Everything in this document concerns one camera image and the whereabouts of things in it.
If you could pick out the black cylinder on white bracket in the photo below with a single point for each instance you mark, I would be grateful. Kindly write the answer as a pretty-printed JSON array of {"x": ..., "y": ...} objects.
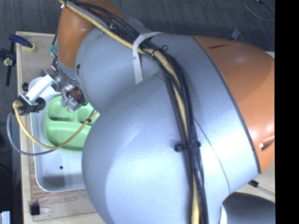
[{"x": 38, "y": 91}]

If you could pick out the white plastic tray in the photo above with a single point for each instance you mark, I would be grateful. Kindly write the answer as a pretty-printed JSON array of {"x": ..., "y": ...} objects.
[{"x": 60, "y": 174}]

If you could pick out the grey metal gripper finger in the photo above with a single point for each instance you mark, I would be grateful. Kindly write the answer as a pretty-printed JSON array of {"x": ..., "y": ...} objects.
[
  {"x": 64, "y": 100},
  {"x": 73, "y": 106}
]

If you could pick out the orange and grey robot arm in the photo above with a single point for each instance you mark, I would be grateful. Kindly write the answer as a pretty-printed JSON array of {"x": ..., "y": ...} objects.
[{"x": 144, "y": 129}]

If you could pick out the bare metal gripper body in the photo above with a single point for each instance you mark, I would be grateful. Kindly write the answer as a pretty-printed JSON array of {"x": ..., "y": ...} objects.
[{"x": 66, "y": 84}]

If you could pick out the green divided plate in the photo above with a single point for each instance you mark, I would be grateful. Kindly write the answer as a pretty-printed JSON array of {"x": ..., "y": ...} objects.
[{"x": 63, "y": 129}]

